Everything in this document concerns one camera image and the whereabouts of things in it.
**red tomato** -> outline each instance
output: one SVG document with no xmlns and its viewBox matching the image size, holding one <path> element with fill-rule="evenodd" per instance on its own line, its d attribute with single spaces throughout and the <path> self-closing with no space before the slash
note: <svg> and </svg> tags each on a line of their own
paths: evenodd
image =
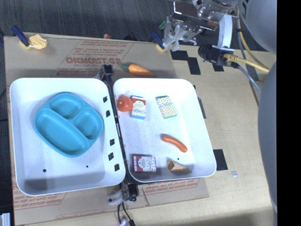
<svg viewBox="0 0 301 226">
<path fill-rule="evenodd" d="M 117 108 L 121 112 L 127 112 L 133 109 L 133 102 L 132 100 L 127 96 L 122 96 L 117 101 Z"/>
</svg>

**hot dog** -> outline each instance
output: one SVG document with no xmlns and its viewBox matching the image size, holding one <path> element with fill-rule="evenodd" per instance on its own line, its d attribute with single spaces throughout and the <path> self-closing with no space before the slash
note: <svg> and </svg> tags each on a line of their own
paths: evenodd
<svg viewBox="0 0 301 226">
<path fill-rule="evenodd" d="M 187 147 L 178 139 L 171 137 L 171 136 L 163 136 L 162 137 L 162 141 L 171 143 L 173 145 L 175 145 L 176 147 L 178 147 L 180 149 L 181 152 L 187 152 Z"/>
</svg>

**table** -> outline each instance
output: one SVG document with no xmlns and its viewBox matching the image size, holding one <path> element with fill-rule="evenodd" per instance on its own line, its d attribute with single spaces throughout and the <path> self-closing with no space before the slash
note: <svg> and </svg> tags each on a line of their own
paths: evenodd
<svg viewBox="0 0 301 226">
<path fill-rule="evenodd" d="M 61 39 L 79 39 L 66 36 L 56 37 Z M 8 40 L 11 39 L 13 38 L 6 37 L 5 44 L 9 44 Z M 131 60 L 136 58 L 138 62 L 145 62 L 148 68 L 152 68 L 151 58 L 163 58 L 159 51 L 152 50 L 150 54 L 150 45 L 154 46 L 152 43 L 131 41 L 131 44 L 139 50 L 139 58 L 137 58 L 137 53 L 134 50 L 129 50 L 121 58 L 121 62 L 124 61 L 123 59 L 126 56 L 129 56 Z M 59 68 L 57 63 L 47 64 L 46 66 L 42 63 L 23 63 L 20 66 L 21 58 L 24 59 L 22 54 L 25 52 L 22 51 L 22 48 L 15 48 L 13 51 L 8 49 L 8 47 L 6 46 L 5 49 L 8 88 L 17 78 L 50 77 L 54 76 L 54 72 Z M 154 70 L 161 69 L 165 71 L 163 77 L 186 79 L 195 86 L 204 109 L 205 123 L 212 147 L 214 150 L 222 149 L 228 169 L 218 170 L 212 176 L 205 178 L 209 197 L 128 209 L 127 212 L 136 225 L 272 225 L 273 209 L 269 199 L 269 190 L 258 141 L 257 95 L 251 88 L 248 79 L 239 70 L 224 67 L 223 72 L 216 72 L 210 63 L 202 61 L 202 58 L 198 56 L 197 50 L 198 47 L 195 46 L 181 45 L 180 47 L 180 51 L 187 52 L 188 58 L 195 58 L 192 60 L 198 62 L 200 74 L 191 74 L 188 61 L 172 59 L 170 51 L 166 51 L 165 53 L 168 56 L 166 57 L 165 55 L 162 63 L 154 65 L 153 68 Z M 42 57 L 49 61 L 50 54 L 40 53 Z M 256 51 L 253 53 L 269 68 L 276 61 L 276 56 L 273 54 Z M 238 50 L 235 51 L 235 54 L 241 56 Z M 259 85 L 261 86 L 266 73 L 261 71 L 257 71 L 257 73 L 260 79 Z M 12 136 L 10 120 L 9 130 L 10 136 Z M 12 142 L 10 144 L 11 157 L 13 159 Z M 34 215 L 26 215 L 26 217 L 30 218 L 34 217 Z M 91 213 L 90 215 L 83 214 L 82 217 L 65 217 L 62 220 L 48 222 L 41 220 L 35 225 L 92 226 L 100 223 L 103 226 L 119 225 L 116 211 Z"/>
</svg>

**blue container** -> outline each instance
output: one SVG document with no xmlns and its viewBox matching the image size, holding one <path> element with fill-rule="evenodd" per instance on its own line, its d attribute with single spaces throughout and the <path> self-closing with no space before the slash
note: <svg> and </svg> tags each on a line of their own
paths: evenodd
<svg viewBox="0 0 301 226">
<path fill-rule="evenodd" d="M 87 102 L 69 92 L 51 98 L 34 117 L 37 134 L 67 157 L 85 153 L 103 131 L 103 119 Z"/>
</svg>

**black hole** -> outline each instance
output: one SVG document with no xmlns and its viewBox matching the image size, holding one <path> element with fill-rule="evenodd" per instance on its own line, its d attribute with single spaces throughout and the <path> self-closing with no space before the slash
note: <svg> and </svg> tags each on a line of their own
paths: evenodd
<svg viewBox="0 0 301 226">
<path fill-rule="evenodd" d="M 108 155 L 108 157 L 109 157 L 109 161 L 111 161 L 111 160 L 114 158 L 114 154 L 113 154 L 113 153 L 110 153 L 110 154 Z"/>
<path fill-rule="evenodd" d="M 115 171 L 118 171 L 118 170 L 119 170 L 119 164 L 116 164 L 116 165 L 114 166 L 114 168 L 115 168 Z"/>
</svg>

